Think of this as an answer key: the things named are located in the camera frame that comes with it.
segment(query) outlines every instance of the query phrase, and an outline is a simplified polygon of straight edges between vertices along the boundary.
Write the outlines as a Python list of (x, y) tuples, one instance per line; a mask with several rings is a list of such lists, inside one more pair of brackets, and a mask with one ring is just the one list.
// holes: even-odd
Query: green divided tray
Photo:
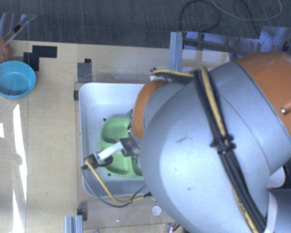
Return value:
[[(129, 120), (125, 117), (113, 117), (107, 120), (101, 129), (99, 151), (103, 151), (115, 144), (115, 137), (128, 138)], [(124, 157), (121, 152), (113, 154), (113, 163), (104, 167), (112, 174), (126, 178), (143, 178), (138, 159)]]

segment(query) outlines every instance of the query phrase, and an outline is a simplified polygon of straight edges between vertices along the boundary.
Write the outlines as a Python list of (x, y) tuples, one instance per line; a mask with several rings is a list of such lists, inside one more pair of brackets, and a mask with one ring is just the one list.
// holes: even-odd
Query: gray carpet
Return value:
[[(217, 20), (215, 10), (193, 3), (179, 22), (183, 6), (191, 0), (0, 0), (0, 11), (35, 14), (30, 39), (38, 41), (169, 47), (170, 31), (202, 31)], [(239, 0), (215, 0), (233, 15), (249, 17)], [(277, 0), (244, 0), (253, 18), (266, 18), (279, 11)], [(277, 18), (254, 22), (262, 26), (291, 27), (291, 0), (281, 0)], [(208, 33), (257, 38), (250, 21), (222, 14), (220, 23)]]

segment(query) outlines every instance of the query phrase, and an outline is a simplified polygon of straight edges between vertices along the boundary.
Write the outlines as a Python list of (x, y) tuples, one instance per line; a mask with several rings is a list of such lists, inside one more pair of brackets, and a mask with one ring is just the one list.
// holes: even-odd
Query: blue bowl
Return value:
[(21, 61), (0, 64), (0, 94), (8, 99), (19, 99), (34, 88), (36, 75), (33, 69)]

